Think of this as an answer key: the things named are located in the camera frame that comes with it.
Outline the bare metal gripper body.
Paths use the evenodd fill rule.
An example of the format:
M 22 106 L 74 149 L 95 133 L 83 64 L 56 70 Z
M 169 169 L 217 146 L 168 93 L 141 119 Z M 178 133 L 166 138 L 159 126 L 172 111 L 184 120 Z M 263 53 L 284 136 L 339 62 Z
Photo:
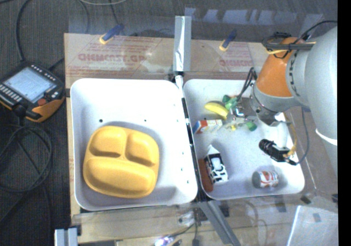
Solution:
M 268 126 L 276 126 L 278 120 L 276 119 L 277 112 L 271 111 L 257 102 L 253 98 L 241 98 L 237 106 L 239 113 L 245 117 L 257 118 Z

